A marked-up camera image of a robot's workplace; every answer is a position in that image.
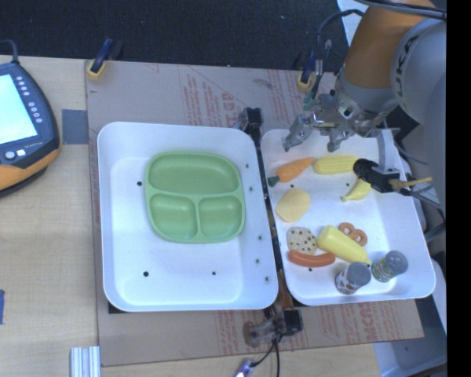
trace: metal bracket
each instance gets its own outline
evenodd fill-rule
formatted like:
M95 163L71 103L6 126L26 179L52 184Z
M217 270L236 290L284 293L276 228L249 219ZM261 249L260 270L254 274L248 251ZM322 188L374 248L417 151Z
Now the metal bracket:
M293 298L287 289L283 275L283 260L279 249L279 239L276 231L272 205L270 203L267 179L265 178L265 166L261 154L261 125L263 118L260 108L244 108L240 113L237 123L233 126L250 135L257 150L258 165L260 167L261 185L264 192L265 206L267 207L268 223L271 229L272 246L279 280L279 295L275 303L266 310L273 312L273 317L259 325L246 323L243 326L245 342L256 347L262 343L269 343L282 335L293 335L303 328L300 312L293 306Z
M101 377L99 346L70 349L70 377Z

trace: toy hot dog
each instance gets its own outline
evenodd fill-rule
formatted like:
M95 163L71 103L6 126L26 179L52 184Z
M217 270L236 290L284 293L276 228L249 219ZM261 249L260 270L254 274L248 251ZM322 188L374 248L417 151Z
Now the toy hot dog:
M320 255L310 255L301 253L300 251L288 251L288 259L297 265L316 268L333 264L335 262L335 254L324 253Z

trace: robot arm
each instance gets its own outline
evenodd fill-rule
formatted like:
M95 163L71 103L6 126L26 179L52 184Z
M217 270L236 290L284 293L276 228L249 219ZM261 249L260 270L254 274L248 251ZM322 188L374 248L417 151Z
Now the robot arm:
M386 1L433 7L429 0ZM444 211L446 34L444 20L370 6L356 29L334 89L319 95L311 112L297 116L283 139L284 149L299 145L313 130L330 138L330 152L355 134L376 137L380 148L376 171L382 178L393 178L388 172L393 170L389 154L393 147L387 146L391 131L379 125L400 106L424 127L429 168Z

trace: yellow bottle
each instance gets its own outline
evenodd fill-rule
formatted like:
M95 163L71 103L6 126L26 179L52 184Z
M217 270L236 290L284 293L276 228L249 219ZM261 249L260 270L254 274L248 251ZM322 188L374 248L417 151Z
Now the yellow bottle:
M332 225L323 228L317 237L317 245L320 249L329 251L347 262L371 264L367 251Z

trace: green plate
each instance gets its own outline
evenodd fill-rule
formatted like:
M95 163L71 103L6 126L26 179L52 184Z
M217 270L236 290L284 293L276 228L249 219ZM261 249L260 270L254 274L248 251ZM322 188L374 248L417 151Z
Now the green plate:
M145 181L150 223L166 240L223 242L243 229L241 176L224 156L163 152L148 162Z

